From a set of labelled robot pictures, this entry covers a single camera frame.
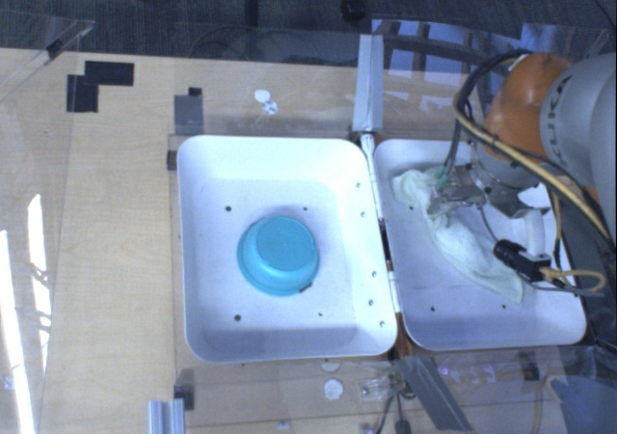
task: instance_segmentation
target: blue bowl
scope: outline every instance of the blue bowl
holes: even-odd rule
[[[293,295],[312,283],[319,254],[301,222],[270,216],[252,224],[238,243],[238,264],[255,288],[270,295]]]

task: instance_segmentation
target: towel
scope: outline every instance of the towel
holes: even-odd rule
[[[443,257],[461,274],[495,291],[513,302],[523,299],[523,283],[514,270],[493,255],[493,243],[473,233],[467,226],[447,214],[430,216],[432,186],[438,169],[427,172],[410,170],[392,180],[394,196],[404,204],[417,206]]]

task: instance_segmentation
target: chair caster wheel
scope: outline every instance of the chair caster wheel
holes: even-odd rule
[[[362,0],[343,0],[340,3],[340,15],[345,22],[359,21],[364,17],[365,9]]]

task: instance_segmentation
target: yellow cable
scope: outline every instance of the yellow cable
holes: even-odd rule
[[[602,220],[596,215],[596,213],[585,203],[583,202],[573,191],[570,189],[562,180],[550,174],[545,169],[531,161],[524,154],[520,153],[516,149],[507,145],[503,141],[500,141],[497,137],[489,134],[478,125],[470,121],[465,115],[463,115],[459,110],[454,108],[454,115],[456,119],[459,121],[461,126],[467,130],[471,135],[478,138],[480,141],[487,143],[491,147],[497,149],[499,152],[505,154],[512,160],[524,165],[529,171],[531,171],[538,178],[549,184],[554,190],[558,191],[562,196],[568,199],[572,204],[574,204],[584,215],[585,217],[596,227],[598,232],[609,242],[611,245],[613,244],[610,235],[606,231],[604,227],[604,223]]]
[[[599,271],[594,271],[593,269],[572,269],[570,271],[559,271],[558,269],[544,267],[540,268],[540,273],[542,273],[542,276],[544,276],[545,280],[557,280],[566,276],[594,277],[598,280],[598,283],[596,284],[596,286],[592,286],[591,288],[585,288],[589,291],[600,291],[606,286],[606,276]]]

